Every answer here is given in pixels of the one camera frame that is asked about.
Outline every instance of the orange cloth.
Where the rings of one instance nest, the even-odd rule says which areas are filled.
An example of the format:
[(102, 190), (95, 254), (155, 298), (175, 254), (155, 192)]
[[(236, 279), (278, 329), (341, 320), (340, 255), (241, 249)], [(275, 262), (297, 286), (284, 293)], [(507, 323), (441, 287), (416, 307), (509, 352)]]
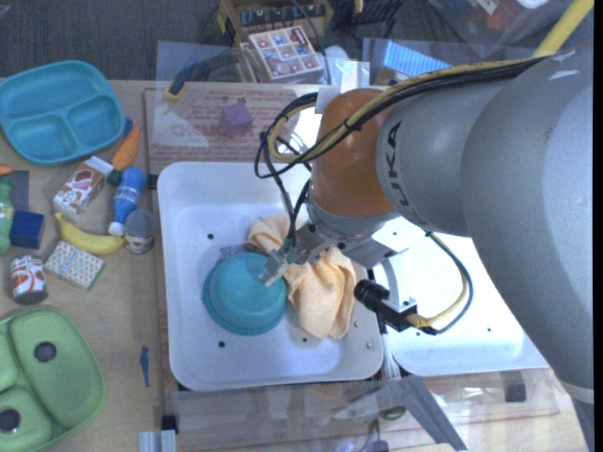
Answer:
[[(263, 251), (278, 250), (289, 229), (287, 213), (252, 224), (249, 241)], [(293, 264), (285, 274), (289, 301), (300, 326), (317, 338), (343, 337), (350, 326), (356, 276), (350, 258), (329, 248), (310, 266)]]

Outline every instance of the can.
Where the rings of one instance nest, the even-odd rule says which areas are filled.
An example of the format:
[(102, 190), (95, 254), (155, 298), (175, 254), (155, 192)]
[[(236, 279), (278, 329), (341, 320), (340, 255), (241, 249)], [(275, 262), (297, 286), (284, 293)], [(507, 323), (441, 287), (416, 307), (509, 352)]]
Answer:
[(44, 260), (26, 254), (10, 262), (13, 299), (21, 305), (33, 305), (48, 298)]

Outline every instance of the green bottle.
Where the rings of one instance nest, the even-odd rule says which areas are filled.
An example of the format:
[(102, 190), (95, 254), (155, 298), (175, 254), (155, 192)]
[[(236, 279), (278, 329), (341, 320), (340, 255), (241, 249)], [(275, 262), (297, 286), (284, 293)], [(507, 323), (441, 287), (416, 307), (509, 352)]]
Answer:
[(8, 177), (0, 177), (0, 254), (10, 249), (10, 228), (15, 208), (10, 200), (12, 183)]

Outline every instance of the carrot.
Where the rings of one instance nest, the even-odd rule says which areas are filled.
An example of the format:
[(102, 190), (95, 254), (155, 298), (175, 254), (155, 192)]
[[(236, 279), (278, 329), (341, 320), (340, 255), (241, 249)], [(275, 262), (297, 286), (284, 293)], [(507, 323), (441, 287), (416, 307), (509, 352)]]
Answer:
[(111, 165), (116, 170), (124, 170), (130, 166), (134, 166), (136, 154), (139, 151), (140, 143), (140, 124), (132, 127), (132, 130), (123, 138), (120, 147), (111, 157)]

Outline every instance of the table surface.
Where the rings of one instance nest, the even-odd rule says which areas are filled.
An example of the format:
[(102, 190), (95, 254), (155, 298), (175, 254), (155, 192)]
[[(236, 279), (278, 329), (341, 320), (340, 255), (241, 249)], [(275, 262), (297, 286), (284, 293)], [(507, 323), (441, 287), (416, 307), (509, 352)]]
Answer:
[[(112, 81), (126, 115), (133, 122), (140, 122), (146, 130), (144, 92), (153, 89), (151, 81)], [(146, 136), (140, 145), (142, 152), (137, 165), (149, 169)], [(100, 151), (97, 155), (106, 160), (117, 144)], [(52, 168), (31, 164), (16, 154), (4, 135), (0, 135), (0, 163), (11, 165), (15, 170), (29, 171), (29, 211), (45, 215), (45, 229), (41, 247), (36, 251), (47, 257), (58, 242), (57, 225), (52, 216), (52, 198), (71, 175), (77, 163)], [(158, 212), (156, 193), (145, 189), (139, 207)], [(82, 217), (79, 226), (86, 231), (103, 234), (110, 221), (110, 202), (113, 193), (105, 189), (93, 201)], [(24, 309), (11, 297), (8, 281), (8, 263), (11, 259), (30, 252), (13, 247), (0, 256), (0, 318)], [(137, 450), (139, 433), (159, 430), (163, 414), (170, 409), (165, 397), (173, 386), (164, 377), (165, 354), (162, 343), (167, 322), (165, 308), (165, 284), (160, 239), (155, 252), (141, 255), (120, 249), (105, 257), (106, 268), (90, 291), (48, 276), (49, 298), (43, 305), (57, 307), (73, 319), (88, 339), (103, 370), (106, 385), (106, 405), (101, 414), (83, 431), (52, 450), (61, 452), (105, 452)], [(141, 372), (139, 358), (143, 347), (149, 350), (149, 386)], [(551, 391), (559, 412), (514, 420), (496, 420), (482, 423), (461, 424), (457, 431), (471, 450), (517, 451), (583, 451), (587, 450), (579, 423), (569, 396), (562, 387), (551, 380)], [(429, 444), (422, 430), (388, 432), (383, 438), (391, 450), (446, 451), (449, 445)], [(259, 447), (258, 450), (306, 450), (303, 446), (278, 445)]]

